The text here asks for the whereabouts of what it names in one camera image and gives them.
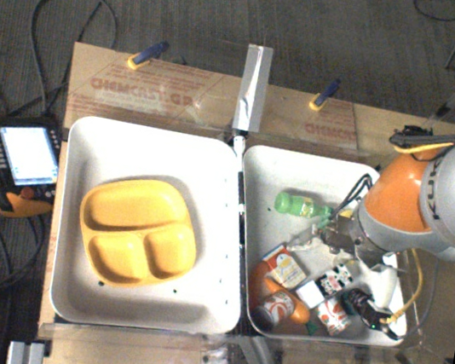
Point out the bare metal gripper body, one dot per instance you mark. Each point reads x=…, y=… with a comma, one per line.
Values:
x=341, y=237

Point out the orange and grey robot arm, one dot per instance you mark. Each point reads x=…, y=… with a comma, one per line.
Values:
x=398, y=196

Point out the clear crumpled plastic bottle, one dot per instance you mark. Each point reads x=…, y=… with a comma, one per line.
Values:
x=302, y=243

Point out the black and white patterned carton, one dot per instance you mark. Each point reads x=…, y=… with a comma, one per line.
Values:
x=334, y=280

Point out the green plastic bottle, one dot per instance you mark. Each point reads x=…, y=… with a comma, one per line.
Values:
x=297, y=205

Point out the orange and white carton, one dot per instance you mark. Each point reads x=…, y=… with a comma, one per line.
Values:
x=287, y=269

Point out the white cube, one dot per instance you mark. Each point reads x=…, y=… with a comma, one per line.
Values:
x=310, y=294

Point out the white and orange packet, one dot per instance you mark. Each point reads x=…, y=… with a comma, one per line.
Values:
x=333, y=317

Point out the white plastic tray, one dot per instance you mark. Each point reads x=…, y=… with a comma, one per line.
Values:
x=281, y=173
x=151, y=147

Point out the orange bowl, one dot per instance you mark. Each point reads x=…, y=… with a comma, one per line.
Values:
x=256, y=281

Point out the red and white can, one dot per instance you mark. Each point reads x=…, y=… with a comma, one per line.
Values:
x=275, y=308

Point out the yellow divided plate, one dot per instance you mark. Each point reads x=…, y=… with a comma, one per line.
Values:
x=136, y=209

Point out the brown cardboard board, red print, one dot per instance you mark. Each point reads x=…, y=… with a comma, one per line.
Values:
x=147, y=94

